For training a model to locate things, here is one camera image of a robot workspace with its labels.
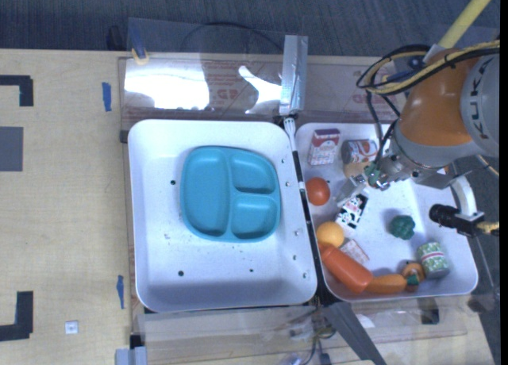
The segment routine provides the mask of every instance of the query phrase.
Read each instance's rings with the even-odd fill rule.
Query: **small white square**
[[[77,320],[65,321],[65,333],[77,334],[79,332],[79,322]]]

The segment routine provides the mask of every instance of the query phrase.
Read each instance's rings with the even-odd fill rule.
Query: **white plastic tray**
[[[145,120],[129,132],[137,295],[156,312],[296,305],[317,289],[291,147],[267,122]],[[278,175],[279,227],[259,242],[207,240],[181,217],[183,163],[200,146],[258,152]]]
[[[310,166],[307,154],[315,129],[337,128],[341,132],[338,152],[333,164]],[[345,140],[376,139],[373,124],[305,124],[296,133],[298,155],[305,180],[320,176],[329,181],[332,197],[323,206],[310,204],[313,226],[316,229],[323,221],[333,221],[338,208],[333,200],[346,182],[340,149]],[[374,275],[399,273],[407,260],[418,260],[416,250],[425,242],[435,240],[441,244],[451,272],[442,279],[425,280],[415,293],[401,294],[354,294],[339,283],[326,269],[325,281],[336,297],[351,302],[370,300],[393,300],[398,298],[431,297],[468,294],[476,288],[478,271],[469,247],[468,239],[455,229],[440,227],[429,218],[434,204],[455,206],[452,191],[435,190],[415,184],[411,180],[393,183],[388,190],[367,188],[366,209],[356,228],[354,240],[369,256],[364,266]],[[391,219],[399,214],[410,215],[415,223],[415,234],[410,240],[392,236],[388,231]]]

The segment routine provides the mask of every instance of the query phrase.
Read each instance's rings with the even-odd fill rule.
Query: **green can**
[[[439,242],[428,242],[421,245],[417,254],[428,279],[442,278],[450,272],[448,261]]]

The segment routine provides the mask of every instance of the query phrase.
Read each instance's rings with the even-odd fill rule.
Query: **gray square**
[[[0,127],[0,171],[23,171],[23,127]]]

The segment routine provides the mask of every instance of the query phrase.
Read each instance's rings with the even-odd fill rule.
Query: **yellow pole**
[[[490,1],[491,0],[471,0],[447,33],[441,38],[439,45],[443,48],[452,48]]]

